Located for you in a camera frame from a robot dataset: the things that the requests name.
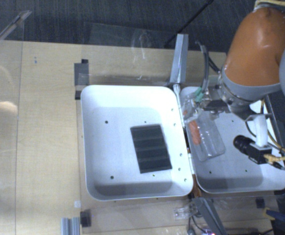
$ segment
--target clear acrylic sheet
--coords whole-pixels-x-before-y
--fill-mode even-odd
[[[92,23],[84,26],[85,45],[82,47],[82,59],[87,59],[89,62],[89,74],[86,79],[88,85],[168,85],[174,52],[171,49],[163,49],[161,43],[165,43],[171,33]],[[201,70],[200,74],[193,71],[196,70],[194,67],[197,67],[198,64],[203,64],[203,59],[201,60],[200,52],[196,54],[195,59],[193,59],[192,53],[189,53],[189,56],[190,60],[197,61],[195,64],[194,62],[188,64],[190,66],[188,80],[192,84],[191,81],[198,82],[202,79],[203,72]],[[187,196],[102,202],[89,195],[85,183],[80,101],[76,101],[76,108],[81,210],[88,213],[91,219],[91,226],[84,227],[83,233],[181,225],[185,226],[186,231],[188,218],[176,218],[176,212],[190,202]],[[215,199],[216,209],[220,213],[222,222],[228,222],[265,219],[262,209],[258,209],[256,205],[256,199],[262,194],[250,193],[241,197],[226,195],[217,199],[215,199],[216,195],[205,194],[205,196]],[[266,194],[269,195],[265,197],[267,205],[276,208],[273,193]],[[197,221],[198,224],[206,227],[203,218],[199,218]]]
[[[17,128],[24,35],[23,20],[17,15],[11,11],[0,14],[0,234],[15,234],[16,230]]]

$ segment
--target black rectangular object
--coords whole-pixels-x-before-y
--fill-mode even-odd
[[[131,128],[140,173],[172,169],[161,126]]]

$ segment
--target orange object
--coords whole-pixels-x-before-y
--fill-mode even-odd
[[[234,83],[265,86],[279,83],[285,49],[285,13],[259,8],[241,22],[232,41],[224,71]]]
[[[199,127],[198,127],[197,122],[193,120],[188,124],[188,126],[190,128],[192,142],[194,144],[200,144],[201,138],[200,138]]]

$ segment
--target black pole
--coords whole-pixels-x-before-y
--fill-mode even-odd
[[[167,45],[175,38],[175,36],[179,33],[181,33],[192,21],[195,20],[196,17],[200,15],[200,13],[207,8],[211,3],[213,3],[214,0],[207,0],[206,3],[193,15],[169,40],[166,41],[164,44],[164,47],[167,47]]]

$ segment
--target wooden table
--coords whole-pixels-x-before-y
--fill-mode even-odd
[[[87,58],[92,73],[138,75],[146,72],[165,78],[170,74],[172,57],[173,50],[24,42],[17,166],[16,171],[2,170],[3,176],[16,173],[15,194],[3,193],[6,198],[11,194],[15,196],[16,206],[6,210],[4,218],[11,217],[12,221],[0,222],[0,234],[56,235],[60,234],[62,217],[79,216],[82,193],[73,64]],[[220,67],[225,54],[211,53],[211,58]],[[188,80],[200,83],[202,67],[202,54],[190,51]],[[271,228],[268,219],[253,220],[250,217],[237,222],[225,222],[224,226],[231,228],[232,234],[237,231],[235,228],[258,228],[260,231]],[[100,234],[187,233],[186,225],[172,224],[170,227]]]

